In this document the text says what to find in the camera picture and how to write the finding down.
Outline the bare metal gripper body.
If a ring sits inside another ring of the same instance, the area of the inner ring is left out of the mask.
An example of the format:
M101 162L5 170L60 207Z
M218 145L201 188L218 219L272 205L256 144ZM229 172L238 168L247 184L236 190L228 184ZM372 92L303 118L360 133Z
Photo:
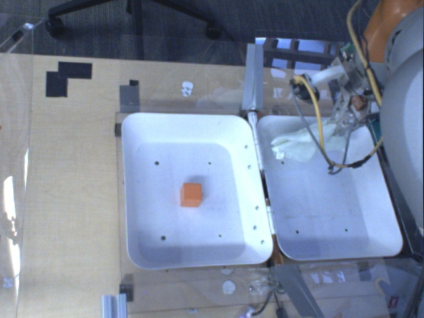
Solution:
M339 56L344 74L340 78L343 89L348 93L350 105L356 112L365 111L374 94L362 62L356 54Z

